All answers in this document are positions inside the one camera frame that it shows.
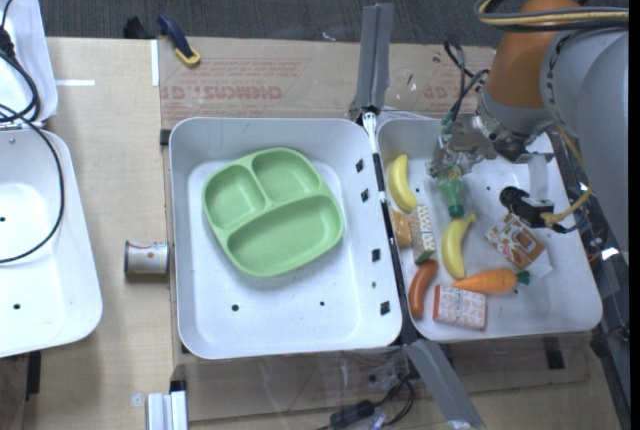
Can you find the orange and white packet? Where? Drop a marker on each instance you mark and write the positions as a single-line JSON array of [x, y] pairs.
[[459, 307]]

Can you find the orange biscuit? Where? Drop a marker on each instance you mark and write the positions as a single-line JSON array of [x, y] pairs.
[[401, 229]]

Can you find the brown and white carton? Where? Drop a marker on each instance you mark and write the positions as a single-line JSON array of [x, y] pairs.
[[517, 243]]

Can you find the white and orange can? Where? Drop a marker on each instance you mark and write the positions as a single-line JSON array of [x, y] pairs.
[[147, 258]]

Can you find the orange white green carton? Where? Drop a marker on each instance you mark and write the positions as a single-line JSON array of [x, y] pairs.
[[423, 233]]

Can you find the orange-red sausage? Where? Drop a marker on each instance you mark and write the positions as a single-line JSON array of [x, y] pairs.
[[421, 288]]

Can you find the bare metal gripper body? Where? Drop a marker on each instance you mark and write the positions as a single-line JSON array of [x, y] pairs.
[[475, 140]]

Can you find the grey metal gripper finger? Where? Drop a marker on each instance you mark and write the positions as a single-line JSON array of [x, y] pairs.
[[456, 165], [436, 164]]

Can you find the orange carrot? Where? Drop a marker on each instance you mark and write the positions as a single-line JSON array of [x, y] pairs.
[[487, 281]]

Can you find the green divided plate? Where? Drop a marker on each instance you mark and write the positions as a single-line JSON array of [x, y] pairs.
[[272, 210]]

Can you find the green plastic bottle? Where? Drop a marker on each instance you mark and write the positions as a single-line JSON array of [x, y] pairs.
[[454, 198]]

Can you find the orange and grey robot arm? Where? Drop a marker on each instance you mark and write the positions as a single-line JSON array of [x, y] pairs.
[[590, 108]]

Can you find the white plastic tray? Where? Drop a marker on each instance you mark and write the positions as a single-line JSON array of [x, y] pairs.
[[25, 18], [300, 313], [550, 303], [35, 278]]

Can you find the yellow banana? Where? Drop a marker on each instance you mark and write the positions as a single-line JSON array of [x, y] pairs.
[[454, 245], [401, 183]]

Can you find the brown cardboard board red print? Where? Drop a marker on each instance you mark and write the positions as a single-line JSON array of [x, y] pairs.
[[250, 78]]

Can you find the thin black and white rod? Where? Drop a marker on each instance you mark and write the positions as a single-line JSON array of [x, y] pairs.
[[381, 188]]

